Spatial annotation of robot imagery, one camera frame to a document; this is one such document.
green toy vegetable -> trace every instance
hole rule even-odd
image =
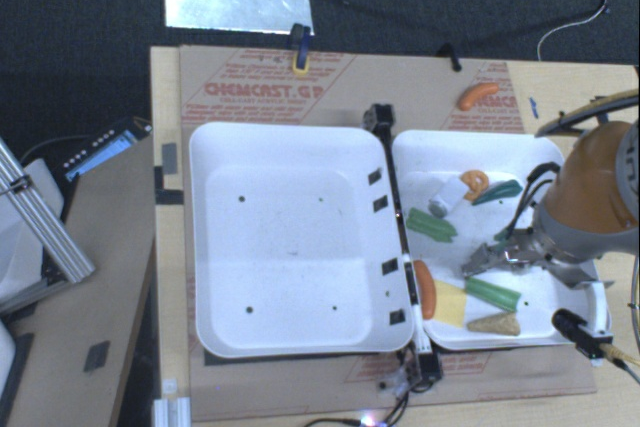
[[[516,311],[522,294],[515,290],[493,285],[477,278],[468,278],[465,284],[467,294],[482,299],[506,311]]]
[[[458,234],[449,221],[433,217],[417,208],[409,210],[406,226],[407,229],[427,235],[436,242],[453,242],[453,237]]]
[[[481,205],[489,201],[495,201],[502,198],[513,198],[522,192],[522,186],[518,183],[518,180],[507,180],[489,187],[484,191],[477,199],[475,199],[472,205]]]

